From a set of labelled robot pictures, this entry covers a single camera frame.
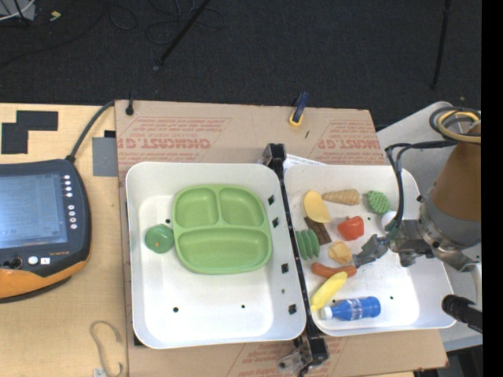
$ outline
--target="yellow banana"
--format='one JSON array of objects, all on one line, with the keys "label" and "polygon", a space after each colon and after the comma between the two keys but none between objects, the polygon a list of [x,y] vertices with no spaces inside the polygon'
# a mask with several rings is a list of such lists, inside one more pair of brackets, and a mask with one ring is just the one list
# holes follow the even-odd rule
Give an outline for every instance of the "yellow banana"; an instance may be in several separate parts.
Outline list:
[{"label": "yellow banana", "polygon": [[335,273],[329,277],[311,296],[311,311],[314,313],[326,306],[332,296],[346,283],[347,273]]}]

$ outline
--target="green toy vegetable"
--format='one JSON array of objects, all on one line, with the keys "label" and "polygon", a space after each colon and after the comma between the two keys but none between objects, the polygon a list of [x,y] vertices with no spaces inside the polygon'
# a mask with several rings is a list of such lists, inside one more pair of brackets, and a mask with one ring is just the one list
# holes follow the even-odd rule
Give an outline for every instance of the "green toy vegetable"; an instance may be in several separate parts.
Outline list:
[{"label": "green toy vegetable", "polygon": [[355,240],[363,236],[363,219],[359,216],[346,217],[346,221],[342,221],[337,225],[337,230],[345,240]]}]

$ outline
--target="display screen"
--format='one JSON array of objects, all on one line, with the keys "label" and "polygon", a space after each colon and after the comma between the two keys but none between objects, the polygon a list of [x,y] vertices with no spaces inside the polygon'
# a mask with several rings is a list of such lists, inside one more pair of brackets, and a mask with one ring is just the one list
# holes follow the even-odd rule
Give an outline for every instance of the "display screen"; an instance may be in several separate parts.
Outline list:
[{"label": "display screen", "polygon": [[58,173],[0,177],[0,249],[67,241]]}]

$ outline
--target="yellow cable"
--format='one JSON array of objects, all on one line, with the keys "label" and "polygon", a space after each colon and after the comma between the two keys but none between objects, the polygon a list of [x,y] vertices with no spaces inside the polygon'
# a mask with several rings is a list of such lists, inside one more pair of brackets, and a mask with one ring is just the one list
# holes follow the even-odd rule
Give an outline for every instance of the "yellow cable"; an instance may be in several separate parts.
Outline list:
[{"label": "yellow cable", "polygon": [[476,144],[481,144],[482,143],[482,138],[480,136],[468,136],[468,135],[462,135],[458,133],[454,133],[453,131],[448,130],[442,122],[451,116],[453,113],[456,113],[456,115],[462,115],[469,117],[472,120],[479,121],[479,118],[477,115],[471,112],[456,112],[455,110],[451,110],[450,112],[446,112],[443,115],[439,116],[436,120],[436,125],[439,128],[439,131],[442,134],[445,134],[447,137],[453,138],[454,140],[457,141],[463,141],[463,142],[474,142]]}]

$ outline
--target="button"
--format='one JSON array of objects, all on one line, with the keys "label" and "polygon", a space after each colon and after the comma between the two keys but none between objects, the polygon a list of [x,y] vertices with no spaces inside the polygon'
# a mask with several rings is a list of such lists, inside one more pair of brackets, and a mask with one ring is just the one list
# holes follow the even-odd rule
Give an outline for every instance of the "button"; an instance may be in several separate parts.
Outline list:
[{"label": "button", "polygon": [[29,265],[37,265],[39,263],[39,258],[36,255],[32,255],[31,257],[28,257],[28,264]]}]

